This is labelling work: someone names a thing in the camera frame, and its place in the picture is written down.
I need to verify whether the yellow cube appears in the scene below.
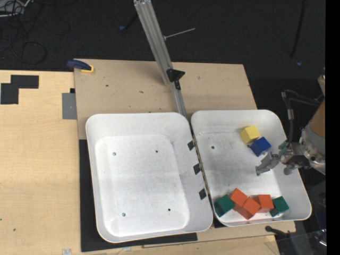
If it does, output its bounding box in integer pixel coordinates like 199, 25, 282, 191
239, 125, 261, 145

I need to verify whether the green cube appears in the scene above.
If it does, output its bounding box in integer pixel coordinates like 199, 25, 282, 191
269, 195, 290, 218
214, 194, 236, 218

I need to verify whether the white plastic tray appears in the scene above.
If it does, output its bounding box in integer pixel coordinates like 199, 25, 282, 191
190, 109, 312, 227
85, 112, 214, 244

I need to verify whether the pale wood board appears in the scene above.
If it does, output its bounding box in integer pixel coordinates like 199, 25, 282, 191
73, 58, 297, 249

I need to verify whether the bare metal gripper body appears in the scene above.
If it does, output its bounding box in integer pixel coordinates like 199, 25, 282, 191
279, 144, 327, 175

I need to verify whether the orange cube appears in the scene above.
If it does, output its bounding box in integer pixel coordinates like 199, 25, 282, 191
233, 197, 262, 220
254, 194, 275, 214
229, 188, 249, 208

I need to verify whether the blue cube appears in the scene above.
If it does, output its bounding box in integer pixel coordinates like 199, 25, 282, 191
249, 136, 272, 157

